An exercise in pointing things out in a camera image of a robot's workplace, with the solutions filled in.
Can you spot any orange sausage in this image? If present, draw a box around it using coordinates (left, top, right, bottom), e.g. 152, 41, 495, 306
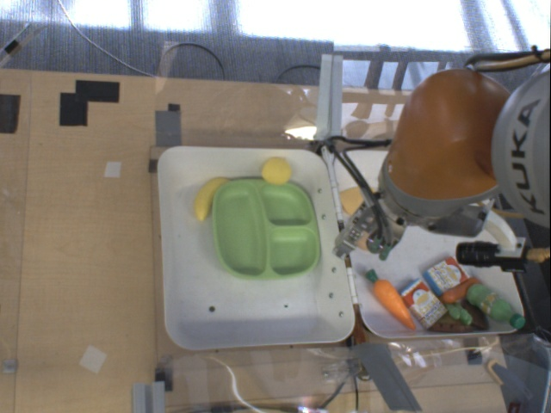
441, 276, 481, 305

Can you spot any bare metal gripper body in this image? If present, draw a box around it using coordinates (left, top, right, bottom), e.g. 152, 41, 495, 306
346, 195, 406, 250

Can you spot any green plastic bottle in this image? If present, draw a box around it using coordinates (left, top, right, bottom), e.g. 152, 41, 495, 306
466, 282, 528, 331

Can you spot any red and white carton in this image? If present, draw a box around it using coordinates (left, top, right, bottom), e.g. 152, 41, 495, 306
399, 278, 449, 330

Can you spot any white plastic tray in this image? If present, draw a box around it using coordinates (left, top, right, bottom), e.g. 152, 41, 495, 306
343, 148, 529, 341
156, 145, 356, 352

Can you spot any brown biscuit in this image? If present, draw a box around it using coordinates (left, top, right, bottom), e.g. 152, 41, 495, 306
429, 300, 491, 335

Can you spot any black cylinder on white bracket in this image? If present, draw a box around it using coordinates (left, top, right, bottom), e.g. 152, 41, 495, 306
455, 211, 527, 273

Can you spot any pale wood board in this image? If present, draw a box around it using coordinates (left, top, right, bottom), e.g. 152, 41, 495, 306
0, 67, 535, 413

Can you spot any blue and white carton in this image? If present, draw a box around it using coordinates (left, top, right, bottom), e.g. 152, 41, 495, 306
421, 256, 470, 298

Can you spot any yellow round biscuit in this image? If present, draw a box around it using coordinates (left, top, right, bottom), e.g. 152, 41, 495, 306
260, 157, 294, 187

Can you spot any orange carrot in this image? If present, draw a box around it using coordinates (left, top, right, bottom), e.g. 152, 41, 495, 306
365, 268, 418, 331

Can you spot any green divided plate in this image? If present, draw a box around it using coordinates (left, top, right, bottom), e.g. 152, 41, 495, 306
211, 177, 322, 280

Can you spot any yellow banana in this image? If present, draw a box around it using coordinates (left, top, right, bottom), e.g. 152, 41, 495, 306
193, 176, 232, 223

